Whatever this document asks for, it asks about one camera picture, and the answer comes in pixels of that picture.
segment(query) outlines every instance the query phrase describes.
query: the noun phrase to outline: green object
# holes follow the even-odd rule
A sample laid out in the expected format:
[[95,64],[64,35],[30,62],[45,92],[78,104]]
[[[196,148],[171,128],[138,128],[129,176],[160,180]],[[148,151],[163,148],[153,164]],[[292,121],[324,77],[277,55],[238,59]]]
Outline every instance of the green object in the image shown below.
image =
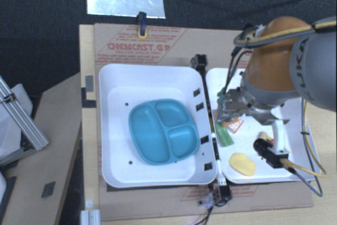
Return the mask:
[[219,123],[215,123],[215,131],[224,147],[234,144],[231,136],[229,135],[227,129]]
[[226,93],[224,93],[224,90],[225,90],[225,88],[222,88],[222,89],[218,92],[217,96],[218,96],[219,98],[218,98],[218,100],[217,100],[217,103],[222,103],[223,100],[225,99],[225,94],[226,94]]

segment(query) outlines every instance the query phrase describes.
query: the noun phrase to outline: yellow clip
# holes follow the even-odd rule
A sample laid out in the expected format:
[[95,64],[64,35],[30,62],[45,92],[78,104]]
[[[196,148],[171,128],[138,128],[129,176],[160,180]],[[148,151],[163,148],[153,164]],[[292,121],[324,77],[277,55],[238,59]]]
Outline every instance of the yellow clip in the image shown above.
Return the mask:
[[139,27],[139,28],[138,28],[138,38],[139,38],[140,40],[146,39],[146,38],[147,38],[147,29],[145,29],[145,34],[144,34],[144,36],[142,36],[142,35],[141,35],[141,28]]

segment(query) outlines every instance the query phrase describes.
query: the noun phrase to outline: white plastic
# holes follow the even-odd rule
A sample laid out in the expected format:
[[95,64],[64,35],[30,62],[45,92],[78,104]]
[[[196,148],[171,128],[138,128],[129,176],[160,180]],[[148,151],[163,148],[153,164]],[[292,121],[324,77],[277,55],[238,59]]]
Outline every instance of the white plastic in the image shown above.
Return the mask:
[[274,138],[273,149],[275,150],[275,152],[284,151],[285,132],[284,132],[283,121],[273,122],[272,130],[273,130],[273,138]]
[[5,191],[7,187],[7,182],[4,176],[0,173],[0,203],[4,197]]
[[[33,103],[30,101],[22,84],[12,88],[22,108],[30,115]],[[20,149],[21,129],[0,104],[0,159]]]
[[[114,187],[207,184],[216,176],[216,163],[206,108],[203,83],[199,73],[189,67],[110,64],[99,75],[102,171]],[[187,108],[196,125],[200,144],[196,153],[177,163],[151,165],[138,154],[128,127],[133,107],[158,99],[175,99]],[[205,170],[205,164],[212,168]]]
[[94,209],[92,211],[81,211],[81,225],[100,225],[101,224],[101,211]]
[[[206,75],[207,86],[209,88],[209,96],[211,101],[212,110],[217,109],[217,93],[225,85],[228,69],[211,69]],[[241,76],[238,70],[237,75],[232,79],[228,89],[235,89],[240,86]],[[306,151],[303,144],[303,138],[301,132],[301,101],[300,99],[292,99],[286,101],[284,107],[278,107],[272,110],[272,113],[279,119],[290,119],[290,121],[279,127],[281,132],[284,132],[284,141],[280,142],[284,147],[289,150],[289,160],[296,164],[300,164],[306,168],[310,168]],[[234,183],[246,184],[246,183],[266,183],[266,182],[282,182],[282,181],[298,181],[299,179],[288,172],[287,170],[280,168],[274,169],[266,163],[258,153],[253,149],[253,143],[257,139],[260,132],[264,131],[268,136],[273,137],[272,126],[262,126],[251,116],[243,115],[240,117],[243,119],[243,123],[240,128],[230,135],[234,142],[233,145],[223,147],[219,144],[218,149],[221,159],[221,167],[226,178]],[[310,143],[314,148],[312,137],[309,137]],[[255,175],[252,177],[245,176],[235,171],[229,164],[229,159],[234,153],[243,153],[247,155],[256,165]],[[307,180],[314,180],[314,177],[307,173],[301,173]]]

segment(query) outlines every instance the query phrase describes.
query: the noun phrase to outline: table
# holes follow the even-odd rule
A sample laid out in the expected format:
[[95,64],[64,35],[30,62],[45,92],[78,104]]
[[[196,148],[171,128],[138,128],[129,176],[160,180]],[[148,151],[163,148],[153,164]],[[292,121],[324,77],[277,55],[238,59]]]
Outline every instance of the table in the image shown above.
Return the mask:
[[[81,86],[85,88],[88,76],[92,76],[95,70],[95,60],[92,57],[95,55],[93,25],[80,26],[80,44]],[[92,89],[86,92],[86,100],[94,100],[95,91],[96,89]],[[89,107],[84,108],[82,120],[86,210],[93,210],[99,208],[100,200],[97,177],[97,137],[91,135],[96,132],[95,112]],[[328,177],[321,179],[324,197],[313,195],[313,208],[212,214],[209,224],[335,224],[337,220],[335,212],[337,203],[336,113],[309,105],[308,120],[321,163],[328,173]],[[193,224],[201,219],[202,216],[183,216],[105,221],[102,224]]]
[[79,74],[43,93],[34,122],[49,145],[4,172],[16,181],[3,224],[59,223],[81,137],[80,93]]

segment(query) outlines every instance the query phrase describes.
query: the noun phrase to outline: white tray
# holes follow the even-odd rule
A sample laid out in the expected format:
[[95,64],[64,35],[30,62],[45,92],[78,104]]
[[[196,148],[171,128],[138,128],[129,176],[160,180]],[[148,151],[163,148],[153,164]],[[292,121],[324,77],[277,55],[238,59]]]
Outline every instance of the white tray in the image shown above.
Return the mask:
[[[118,188],[154,185],[208,184],[216,163],[201,76],[189,67],[110,64],[99,75],[102,171]],[[167,165],[151,165],[138,154],[128,127],[131,109],[143,102],[175,99],[185,105],[199,138],[208,136],[196,153]],[[204,108],[196,110],[198,104]]]
[[[217,109],[217,93],[225,85],[225,79],[228,69],[211,69],[206,75],[207,87],[211,101],[212,110]],[[232,79],[228,89],[235,89],[240,86],[241,76],[237,70],[236,76]],[[272,113],[279,119],[290,119],[285,127],[285,148],[290,151],[289,160],[292,162],[310,168],[308,158],[306,156],[305,147],[301,132],[301,101],[300,99],[292,99],[286,101],[283,107],[278,107],[272,110]],[[270,137],[273,137],[271,126],[262,126],[251,116],[243,115],[243,124],[234,134],[229,132],[234,144],[223,147],[219,144],[218,149],[221,158],[221,169],[227,179],[238,184],[247,183],[266,183],[266,182],[282,182],[282,181],[298,181],[295,175],[288,172],[286,169],[274,169],[266,163],[258,153],[253,149],[253,143],[257,139],[261,131],[266,132]],[[316,153],[312,137],[309,136],[313,150]],[[256,164],[256,172],[252,177],[247,177],[235,171],[229,164],[229,159],[233,153],[244,153]],[[301,173],[307,180],[314,180],[314,177],[307,173]]]

